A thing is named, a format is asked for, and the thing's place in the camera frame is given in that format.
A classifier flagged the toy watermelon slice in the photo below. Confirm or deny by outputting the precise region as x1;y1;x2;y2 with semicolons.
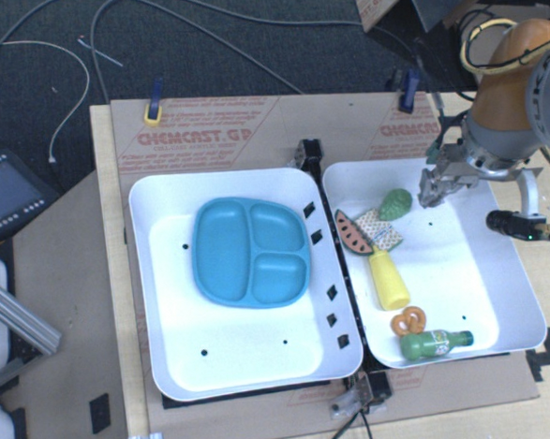
333;206;376;259

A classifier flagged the yellow toy bottle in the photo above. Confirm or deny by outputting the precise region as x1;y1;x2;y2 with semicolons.
367;243;412;314

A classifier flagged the blue divided plate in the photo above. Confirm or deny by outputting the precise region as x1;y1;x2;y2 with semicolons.
187;191;316;315

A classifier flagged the green toy broccoli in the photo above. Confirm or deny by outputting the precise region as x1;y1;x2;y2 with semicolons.
376;186;415;223

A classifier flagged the orange toy pretzel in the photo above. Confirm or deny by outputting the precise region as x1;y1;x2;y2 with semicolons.
388;305;428;339

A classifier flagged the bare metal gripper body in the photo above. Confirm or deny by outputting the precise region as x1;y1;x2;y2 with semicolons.
427;138;527;194

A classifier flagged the thin black rod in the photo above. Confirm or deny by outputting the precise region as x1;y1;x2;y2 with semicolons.
308;154;377;389

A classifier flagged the brown cardboard board red print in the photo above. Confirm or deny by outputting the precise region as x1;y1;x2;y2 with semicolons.
109;71;543;439

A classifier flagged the black cylinder on white bracket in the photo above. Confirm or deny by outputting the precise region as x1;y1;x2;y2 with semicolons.
482;166;550;245

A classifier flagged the white plastic tray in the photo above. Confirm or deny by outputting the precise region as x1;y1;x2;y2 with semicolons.
320;148;550;374
126;161;366;405

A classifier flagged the green plastic bottle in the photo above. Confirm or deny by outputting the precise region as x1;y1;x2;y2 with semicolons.
398;327;476;363

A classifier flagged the checkered packet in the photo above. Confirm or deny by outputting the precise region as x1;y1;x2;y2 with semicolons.
352;206;406;256

